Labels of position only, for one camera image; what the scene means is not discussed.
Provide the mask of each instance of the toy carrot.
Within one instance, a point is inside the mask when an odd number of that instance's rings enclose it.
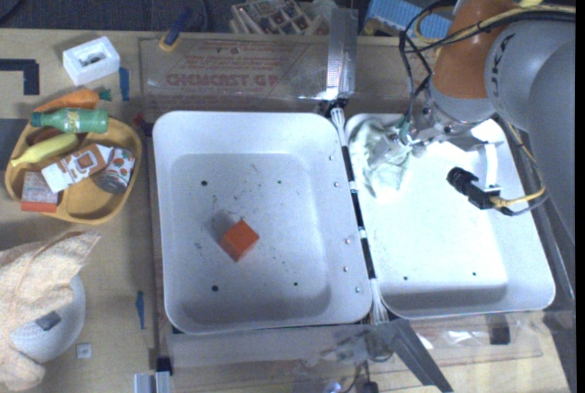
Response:
[[[65,107],[92,110],[98,105],[99,100],[111,101],[112,96],[110,90],[104,90],[98,93],[95,90],[82,88],[80,90],[69,92],[61,97],[57,97],[53,101],[49,101],[37,107],[35,112],[53,111]]]

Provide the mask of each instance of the white tray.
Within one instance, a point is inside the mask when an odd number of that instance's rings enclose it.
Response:
[[[391,124],[396,114],[359,114],[347,121],[351,139],[368,119]],[[493,121],[473,135],[495,148],[503,197],[525,194],[504,132]],[[434,143],[410,158],[400,191],[380,201],[356,181],[372,259],[386,306],[404,318],[540,310],[555,285],[530,213],[480,210],[446,180],[460,166],[486,175],[486,154]]]
[[[154,126],[165,309],[190,334],[362,319],[366,264],[337,133],[311,113],[170,112]],[[260,235],[234,262],[240,218]]]

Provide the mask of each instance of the beige cloth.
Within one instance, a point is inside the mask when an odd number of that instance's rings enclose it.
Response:
[[[41,382],[45,368],[19,352],[10,334],[73,302],[70,281],[99,239],[93,231],[69,233],[0,252],[0,384],[22,391]]]

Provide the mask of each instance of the table surface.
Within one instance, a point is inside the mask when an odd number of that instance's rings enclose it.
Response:
[[[143,108],[140,83],[141,38],[160,37],[153,33],[71,30],[0,30],[2,58],[34,58],[40,65],[40,95],[24,96],[22,73],[0,71],[0,119],[26,119],[32,109],[57,93],[74,88],[61,64],[63,50],[94,38],[108,36],[130,71],[130,100],[122,101],[118,75],[92,82],[88,87],[111,89],[111,115],[130,123]],[[188,37],[235,37],[230,35],[188,35]],[[43,383],[35,393],[124,392],[133,390],[133,375],[152,371],[158,352],[154,245],[149,200],[148,163],[143,162],[133,191],[122,211],[99,225],[102,239],[90,255],[80,277],[87,293],[86,321],[77,343],[90,343],[92,357],[77,359],[75,345],[58,359],[47,363]],[[0,172],[4,182],[4,172]],[[0,250],[35,240],[58,237],[68,230],[87,229],[42,215],[21,212],[5,189],[0,191]],[[144,293],[145,329],[141,330],[134,306],[137,292]],[[566,379],[552,337],[537,329],[535,337],[541,356],[500,362],[445,366],[444,375],[455,391],[568,392]],[[397,385],[416,385],[408,372],[374,375],[380,390]],[[266,388],[238,388],[230,391],[291,391],[280,385]],[[416,391],[437,391],[421,387]]]

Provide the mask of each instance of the yellow bowl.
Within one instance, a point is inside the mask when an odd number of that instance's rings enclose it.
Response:
[[[31,126],[30,123],[27,125],[16,142],[11,158],[20,156],[28,148],[27,137],[37,130],[39,129]],[[122,209],[138,176],[143,151],[140,137],[132,127],[110,117],[108,131],[106,133],[88,133],[78,149],[91,143],[121,147],[134,155],[136,162],[126,191],[123,194],[112,194],[102,190],[96,183],[96,177],[99,175],[97,174],[62,191],[59,194],[56,213],[41,214],[69,222],[96,225],[113,218]],[[40,171],[46,165],[54,163],[67,154],[69,153],[51,157],[36,164],[20,164],[13,167],[8,163],[5,173],[6,190],[14,200],[19,202],[22,196],[25,172],[28,170]]]

